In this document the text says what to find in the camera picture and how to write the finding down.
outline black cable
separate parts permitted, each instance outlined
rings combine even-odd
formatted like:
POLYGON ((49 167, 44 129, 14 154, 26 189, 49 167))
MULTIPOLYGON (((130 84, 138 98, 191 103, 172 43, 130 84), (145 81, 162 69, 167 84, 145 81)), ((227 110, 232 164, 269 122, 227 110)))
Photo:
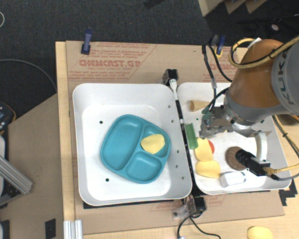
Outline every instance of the black cable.
POLYGON ((207 67, 207 70, 208 70, 208 73, 209 73, 209 76, 210 76, 210 80, 211 80, 211 83, 212 83, 212 87, 213 87, 213 90, 214 90, 214 99, 216 98, 216 81, 215 81, 215 77, 214 77, 214 74, 210 68, 210 65, 208 63, 208 58, 207 58, 207 52, 206 52, 206 44, 202 45, 201 46, 201 49, 202 49, 202 53, 203 53, 203 56, 204 56, 204 62, 205 62, 205 65, 207 67))
POLYGON ((191 215, 189 215, 189 216, 187 216, 180 224, 179 224, 179 226, 178 226, 178 228, 177 228, 177 239, 180 239, 181 238, 181 236, 180 236, 180 228, 181 228, 181 226, 184 224, 184 222, 185 221, 187 221, 188 219, 190 219, 192 222, 193 222, 193 224, 195 225, 195 227, 200 231, 200 232, 202 232, 203 234, 205 234, 205 235, 208 235, 208 236, 214 236, 214 237, 218 237, 219 239, 221 239, 221 237, 219 236, 219 235, 217 235, 217 234, 211 234, 211 233, 207 233, 207 232, 204 232, 202 229, 200 229, 199 228, 199 226, 195 223, 195 221, 193 220, 193 219, 196 219, 196 218, 198 218, 198 217, 200 217, 201 215, 203 214, 203 212, 199 212, 199 213, 194 213, 194 214, 191 214, 191 215))
POLYGON ((212 53, 213 56, 214 56, 216 65, 217 65, 218 70, 219 70, 219 72, 221 73, 221 75, 222 75, 227 81, 232 82, 233 80, 231 80, 231 79, 224 73, 224 71, 221 69, 221 66, 220 66, 220 64, 219 64, 218 58, 217 58, 216 53, 215 53, 214 49, 212 48, 212 46, 211 46, 209 43, 207 43, 207 46, 209 47, 209 49, 211 50, 211 53, 212 53))
POLYGON ((208 235, 208 236, 218 237, 219 239, 221 239, 221 237, 220 237, 219 235, 217 235, 217 234, 211 234, 211 233, 204 232, 202 229, 199 228, 199 226, 195 223, 195 221, 192 219, 192 217, 189 217, 189 218, 190 218, 190 220, 193 222, 193 224, 195 225, 195 227, 196 227, 199 231, 201 231, 203 234, 208 235))
POLYGON ((231 56, 231 59, 232 59, 234 62, 236 62, 236 61, 235 61, 235 58, 234 58, 234 53, 235 53, 236 49, 233 50, 233 46, 232 46, 231 49, 230 49, 230 56, 231 56))
POLYGON ((221 95, 225 94, 225 93, 228 91, 228 89, 229 89, 229 87, 226 88, 226 89, 223 89, 221 92, 219 92, 219 93, 215 96, 215 98, 214 98, 212 101, 210 101, 210 103, 209 103, 209 105, 208 105, 210 111, 214 108, 214 106, 212 106, 212 104, 215 105, 217 98, 219 98, 221 95))
POLYGON ((276 180, 276 181, 289 181, 289 180, 291 180, 291 179, 295 179, 295 178, 297 178, 298 176, 299 176, 299 173, 298 173, 298 174, 295 174, 295 175, 293 175, 293 176, 290 176, 290 177, 281 178, 281 177, 277 176, 276 174, 272 174, 272 175, 270 176, 270 178, 272 178, 273 180, 276 180))
POLYGON ((54 84, 53 80, 51 79, 51 77, 42 68, 40 68, 40 67, 38 67, 38 66, 30 63, 30 62, 27 62, 27 61, 24 61, 24 60, 19 60, 19 59, 0 59, 0 62, 18 62, 18 63, 30 65, 30 66, 38 69, 39 71, 41 71, 50 80, 50 82, 52 83, 52 85, 53 85, 53 87, 55 89, 55 92, 57 92, 57 87, 54 84))
POLYGON ((183 205, 187 203, 187 198, 184 198, 181 200, 183 202, 183 205))

